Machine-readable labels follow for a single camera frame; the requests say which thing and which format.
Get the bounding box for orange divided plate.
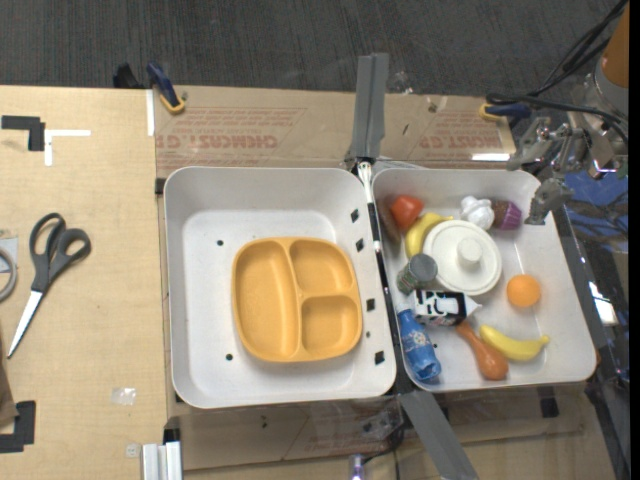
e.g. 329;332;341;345
231;236;364;364

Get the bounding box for black and white carton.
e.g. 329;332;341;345
413;288;484;328

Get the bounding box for grey handled scissors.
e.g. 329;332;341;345
6;212;93;360

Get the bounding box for small can grey lid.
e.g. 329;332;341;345
396;253;439;295

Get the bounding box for purple toy cupcake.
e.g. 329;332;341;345
491;199;524;232

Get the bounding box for orange toy chicken drumstick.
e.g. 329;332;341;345
455;319;510;382

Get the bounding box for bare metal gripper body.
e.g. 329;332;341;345
567;110;630;180

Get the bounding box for white toy cream swirl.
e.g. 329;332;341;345
459;195;496;232

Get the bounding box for grey tape roll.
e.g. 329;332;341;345
0;245;19;304

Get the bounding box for long yellow banana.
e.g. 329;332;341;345
478;323;552;364

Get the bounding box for orange ball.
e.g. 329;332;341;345
505;273;543;310

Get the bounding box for brown cardboard board red print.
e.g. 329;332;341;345
152;85;617;474

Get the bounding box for blue plastic bottle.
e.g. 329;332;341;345
395;307;443;384

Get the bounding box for white pot lid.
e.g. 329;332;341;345
422;219;503;297

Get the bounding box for white plastic tray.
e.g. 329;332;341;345
163;166;398;410
371;167;598;394

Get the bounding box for curved yellow banana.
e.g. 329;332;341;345
404;212;455;260

